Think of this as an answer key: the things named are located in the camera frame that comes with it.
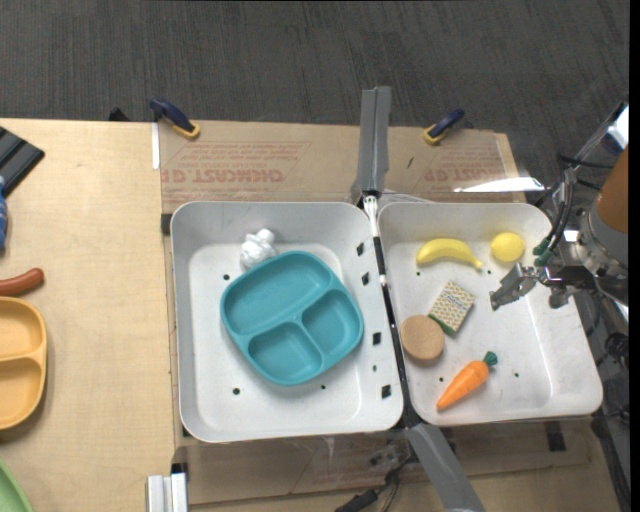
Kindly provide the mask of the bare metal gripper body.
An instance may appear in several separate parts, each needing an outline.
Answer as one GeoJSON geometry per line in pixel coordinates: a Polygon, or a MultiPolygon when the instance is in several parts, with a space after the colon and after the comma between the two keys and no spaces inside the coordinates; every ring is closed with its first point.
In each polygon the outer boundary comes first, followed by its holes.
{"type": "Polygon", "coordinates": [[[621,304],[629,303],[627,266],[589,234],[566,235],[544,266],[550,286],[595,290],[621,304]]]}

